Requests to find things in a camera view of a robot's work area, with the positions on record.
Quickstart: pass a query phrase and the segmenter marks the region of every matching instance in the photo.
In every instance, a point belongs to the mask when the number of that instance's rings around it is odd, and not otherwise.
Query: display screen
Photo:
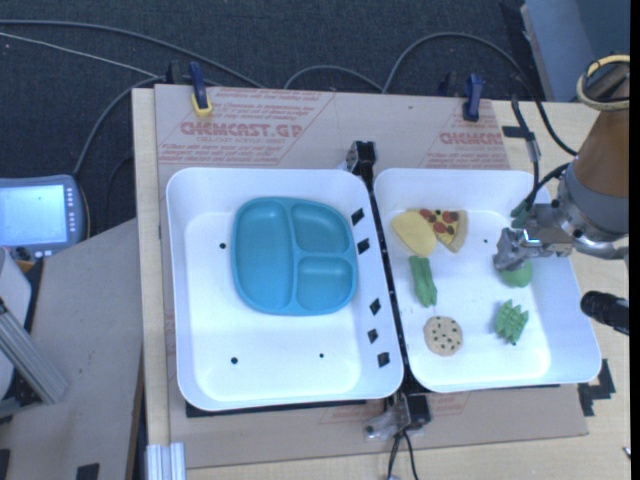
[[[0,188],[0,245],[66,241],[64,185]]]

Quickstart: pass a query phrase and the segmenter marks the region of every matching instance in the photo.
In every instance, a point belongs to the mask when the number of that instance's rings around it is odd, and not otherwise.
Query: metal bracket
[[[386,441],[398,432],[402,432],[410,424],[411,415],[407,399],[400,397],[382,414],[365,421],[364,436],[369,441]]]
[[[186,480],[184,443],[150,444],[146,450],[146,480]]]
[[[60,400],[67,381],[35,348],[31,336],[0,298],[0,350],[38,398],[51,405]]]
[[[373,164],[376,163],[376,143],[370,141],[355,141],[347,153],[347,169],[352,174],[360,176],[368,189],[372,189]]]

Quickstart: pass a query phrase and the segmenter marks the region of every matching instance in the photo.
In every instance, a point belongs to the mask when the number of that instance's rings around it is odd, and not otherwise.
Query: dark carpet
[[[482,96],[516,92],[515,61],[541,95],[519,9],[523,0],[0,0],[0,33],[135,66],[145,73],[0,35],[0,177],[70,174],[86,193],[92,233],[136,215],[131,107],[114,98],[172,61],[186,73],[189,52],[205,78],[237,87],[376,92],[401,54],[437,33],[466,34],[413,48],[388,84],[396,94],[464,95],[470,73]],[[33,20],[29,24],[10,20]],[[80,24],[113,27],[88,28]],[[141,34],[134,37],[128,33]],[[152,42],[148,38],[160,41]],[[175,45],[185,53],[177,51]],[[331,65],[343,70],[300,70]],[[344,70],[354,70],[366,80]]]

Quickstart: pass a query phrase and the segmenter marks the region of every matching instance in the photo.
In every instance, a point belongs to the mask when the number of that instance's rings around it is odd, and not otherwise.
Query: cardboard sheet
[[[191,91],[155,88],[171,441],[185,444],[188,468],[388,451],[389,442],[369,441],[363,431],[383,411],[381,400],[187,416],[176,381],[166,184],[192,166],[344,169],[354,141],[375,142],[376,174],[509,169],[490,102],[481,102],[480,120],[471,123],[462,98],[212,88],[213,115],[197,117]],[[416,448],[586,433],[575,385],[427,396],[433,419],[412,437]]]
[[[47,258],[31,335],[69,387],[0,425],[8,480],[131,478],[142,396],[137,222]]]

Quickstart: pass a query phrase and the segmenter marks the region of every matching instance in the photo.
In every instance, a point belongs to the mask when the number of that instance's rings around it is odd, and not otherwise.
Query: toy food
[[[438,243],[431,226],[415,210],[396,215],[391,227],[405,245],[422,258],[429,256]]]
[[[411,265],[411,275],[413,276],[413,284],[418,299],[427,308],[435,306],[438,299],[438,290],[433,284],[429,258],[410,256],[409,264]]]
[[[424,339],[431,352],[451,356],[462,347],[462,329],[447,316],[433,316],[424,326]]]
[[[500,276],[509,286],[524,288],[531,282],[533,266],[529,260],[525,260],[524,265],[516,270],[501,270]]]
[[[458,252],[467,237],[467,212],[423,208],[420,215],[429,223],[436,239],[451,252]]]
[[[514,307],[513,301],[509,299],[500,306],[496,315],[496,333],[513,345],[520,339],[524,326],[529,320],[529,312],[521,313],[520,309],[520,305]]]

